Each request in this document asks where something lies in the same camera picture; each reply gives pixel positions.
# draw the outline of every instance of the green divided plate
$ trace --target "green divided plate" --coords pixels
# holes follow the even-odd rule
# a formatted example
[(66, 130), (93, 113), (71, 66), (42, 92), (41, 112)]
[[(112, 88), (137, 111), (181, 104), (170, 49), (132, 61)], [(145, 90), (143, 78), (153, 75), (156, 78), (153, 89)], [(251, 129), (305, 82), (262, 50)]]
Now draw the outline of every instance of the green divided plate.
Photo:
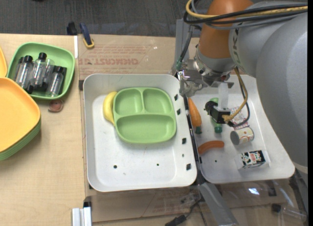
[(113, 103), (115, 128), (129, 143), (158, 143), (176, 133), (176, 117), (170, 96), (158, 88), (120, 90)]
[(66, 49), (42, 43), (31, 42), (22, 44), (21, 46), (18, 47), (10, 62), (7, 77), (10, 79), (13, 78), (18, 60), (21, 57), (30, 55), (33, 57), (33, 60), (35, 61), (38, 58), (39, 53), (41, 52), (46, 53), (47, 59), (52, 59), (56, 66), (62, 66), (67, 68), (65, 77), (63, 79), (63, 88), (62, 92), (54, 97), (46, 96), (45, 92), (35, 90), (30, 94), (30, 96), (45, 100), (59, 99), (66, 94), (71, 84), (75, 70), (75, 58), (72, 55), (72, 53)]

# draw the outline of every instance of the metal bracket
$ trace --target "metal bracket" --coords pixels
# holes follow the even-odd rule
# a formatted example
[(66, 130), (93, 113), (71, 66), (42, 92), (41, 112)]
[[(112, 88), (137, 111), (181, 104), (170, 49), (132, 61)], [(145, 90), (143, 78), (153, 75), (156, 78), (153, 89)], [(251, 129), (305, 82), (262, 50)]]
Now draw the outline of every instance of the metal bracket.
[(214, 184), (205, 182), (199, 186), (199, 190), (219, 226), (238, 225), (236, 218)]
[(72, 209), (72, 226), (92, 226), (91, 207)]

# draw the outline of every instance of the wooden tabletop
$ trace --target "wooden tabletop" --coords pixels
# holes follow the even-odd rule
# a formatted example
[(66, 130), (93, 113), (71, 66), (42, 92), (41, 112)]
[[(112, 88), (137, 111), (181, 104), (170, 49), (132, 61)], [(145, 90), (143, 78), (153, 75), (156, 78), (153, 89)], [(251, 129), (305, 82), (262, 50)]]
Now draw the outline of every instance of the wooden tabletop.
[[(0, 34), (7, 64), (23, 43), (39, 42), (74, 55), (74, 37)], [(41, 130), (25, 147), (0, 161), (0, 225), (71, 225), (71, 210), (84, 200), (84, 161), (78, 61), (64, 107), (48, 111), (49, 101), (36, 100)]]

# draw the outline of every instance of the toy banana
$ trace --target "toy banana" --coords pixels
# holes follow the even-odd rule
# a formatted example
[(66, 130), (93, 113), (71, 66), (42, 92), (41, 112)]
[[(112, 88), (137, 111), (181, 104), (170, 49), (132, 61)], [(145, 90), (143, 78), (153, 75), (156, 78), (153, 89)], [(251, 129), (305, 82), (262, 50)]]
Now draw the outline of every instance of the toy banana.
[(116, 91), (110, 92), (103, 101), (103, 116), (106, 120), (110, 121), (113, 125), (114, 123), (114, 117), (113, 117), (113, 101), (114, 97), (117, 94)]

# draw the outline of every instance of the carrot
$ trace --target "carrot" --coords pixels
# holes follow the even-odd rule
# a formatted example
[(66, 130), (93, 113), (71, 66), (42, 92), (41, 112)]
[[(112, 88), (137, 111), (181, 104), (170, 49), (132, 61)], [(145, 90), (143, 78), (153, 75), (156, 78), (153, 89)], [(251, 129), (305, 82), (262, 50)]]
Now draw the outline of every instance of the carrot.
[(198, 147), (198, 153), (201, 155), (209, 149), (223, 148), (223, 147), (224, 147), (223, 141), (209, 141), (209, 142), (205, 142), (204, 144)]
[(188, 106), (189, 106), (189, 113), (190, 113), (190, 118), (191, 118), (191, 124), (196, 129), (195, 133), (196, 134), (201, 134), (202, 133), (202, 130), (201, 130), (201, 124), (202, 124), (201, 116), (200, 116), (200, 113), (199, 113), (195, 103), (193, 102), (193, 100), (190, 97), (188, 98)]

